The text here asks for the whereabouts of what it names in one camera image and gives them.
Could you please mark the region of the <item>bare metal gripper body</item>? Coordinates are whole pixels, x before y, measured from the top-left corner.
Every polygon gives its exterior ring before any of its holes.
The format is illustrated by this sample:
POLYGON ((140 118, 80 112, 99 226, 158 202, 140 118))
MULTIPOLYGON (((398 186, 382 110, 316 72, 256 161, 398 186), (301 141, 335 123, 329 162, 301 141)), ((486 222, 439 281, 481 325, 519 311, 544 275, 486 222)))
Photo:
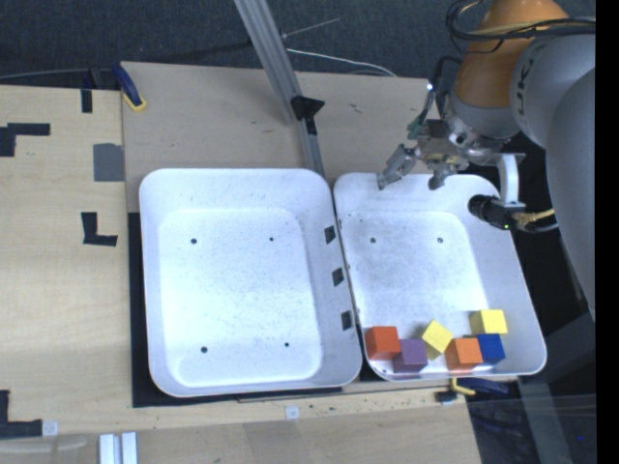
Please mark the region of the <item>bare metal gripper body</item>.
POLYGON ((460 121, 426 120, 417 137, 414 154, 427 165, 463 168, 469 163, 488 164, 504 146, 503 139, 483 136, 460 121))

